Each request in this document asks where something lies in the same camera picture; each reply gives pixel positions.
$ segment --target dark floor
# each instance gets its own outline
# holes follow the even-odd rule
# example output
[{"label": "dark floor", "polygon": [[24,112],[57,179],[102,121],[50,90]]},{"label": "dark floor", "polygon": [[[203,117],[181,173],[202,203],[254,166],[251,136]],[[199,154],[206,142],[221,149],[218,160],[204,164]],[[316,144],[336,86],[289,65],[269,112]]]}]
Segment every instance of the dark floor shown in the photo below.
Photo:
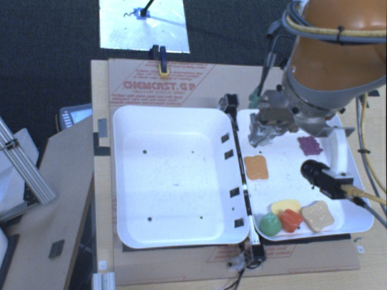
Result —
[{"label": "dark floor", "polygon": [[[169,60],[262,65],[266,31],[291,0],[183,1],[191,53]],[[0,12],[0,116],[13,132],[26,127],[41,153],[59,109],[91,101],[91,60],[148,58],[99,47],[99,0],[0,0]],[[277,65],[290,50],[280,44]],[[89,225],[70,289],[90,288]]]}]

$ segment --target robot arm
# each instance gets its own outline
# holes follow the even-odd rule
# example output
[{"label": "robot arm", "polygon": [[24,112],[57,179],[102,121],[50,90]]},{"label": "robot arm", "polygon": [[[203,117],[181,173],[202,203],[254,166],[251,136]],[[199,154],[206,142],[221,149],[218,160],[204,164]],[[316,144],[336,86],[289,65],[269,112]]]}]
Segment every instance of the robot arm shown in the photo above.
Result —
[{"label": "robot arm", "polygon": [[291,2],[282,25],[297,39],[282,85],[258,96],[250,144],[298,129],[329,136],[327,120],[386,83],[386,18],[387,0]]}]

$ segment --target yellow cable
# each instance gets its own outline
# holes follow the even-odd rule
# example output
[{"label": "yellow cable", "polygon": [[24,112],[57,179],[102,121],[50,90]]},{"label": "yellow cable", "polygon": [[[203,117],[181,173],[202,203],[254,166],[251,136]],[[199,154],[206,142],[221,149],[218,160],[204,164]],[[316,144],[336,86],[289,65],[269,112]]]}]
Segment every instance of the yellow cable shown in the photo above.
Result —
[{"label": "yellow cable", "polygon": [[[365,141],[364,141],[364,117],[365,117],[365,109],[367,107],[367,94],[364,94],[363,98],[363,108],[360,115],[360,136],[362,137],[363,147],[365,148]],[[383,184],[380,182],[379,178],[377,177],[374,168],[371,165],[371,162],[369,161],[368,154],[365,153],[365,161],[367,163],[367,166],[369,168],[369,171],[371,172],[372,176],[375,179],[375,182],[377,185],[383,190],[384,193],[386,192],[386,187],[383,186]]]},{"label": "yellow cable", "polygon": [[370,195],[369,193],[364,192],[363,190],[360,190],[359,188],[357,188],[353,185],[341,185],[341,189],[346,193],[347,196],[358,196],[361,198],[367,198],[367,199],[376,201],[378,203],[381,203],[384,206],[387,205],[386,200],[384,200],[378,196]]},{"label": "yellow cable", "polygon": [[[299,25],[294,20],[292,20],[289,15],[286,16],[286,22],[289,26],[291,26],[291,28],[300,32],[326,34],[330,36],[337,36],[337,34],[340,33],[338,29],[307,27]],[[340,35],[350,37],[387,37],[387,30],[343,30],[341,31]]]}]

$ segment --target black rod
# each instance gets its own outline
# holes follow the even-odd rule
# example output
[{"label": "black rod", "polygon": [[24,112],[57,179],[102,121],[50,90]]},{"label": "black rod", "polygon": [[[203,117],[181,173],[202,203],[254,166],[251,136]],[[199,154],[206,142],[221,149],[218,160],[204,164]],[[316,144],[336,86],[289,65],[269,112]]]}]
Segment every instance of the black rod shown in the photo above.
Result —
[{"label": "black rod", "polygon": [[141,11],[140,11],[140,16],[141,17],[145,17],[146,16],[146,12],[147,10],[149,9],[149,7],[151,6],[151,4],[153,3],[153,1],[155,0],[149,0],[148,4],[146,5],[145,8],[143,8]]}]

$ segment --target red toy tomato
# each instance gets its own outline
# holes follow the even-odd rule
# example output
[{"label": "red toy tomato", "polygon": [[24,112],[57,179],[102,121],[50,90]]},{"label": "red toy tomato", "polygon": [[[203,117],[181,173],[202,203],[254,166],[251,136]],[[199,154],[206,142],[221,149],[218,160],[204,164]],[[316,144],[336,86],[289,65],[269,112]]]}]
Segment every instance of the red toy tomato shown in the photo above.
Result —
[{"label": "red toy tomato", "polygon": [[286,209],[279,220],[281,220],[282,229],[286,232],[293,233],[300,226],[302,216],[293,210]]}]

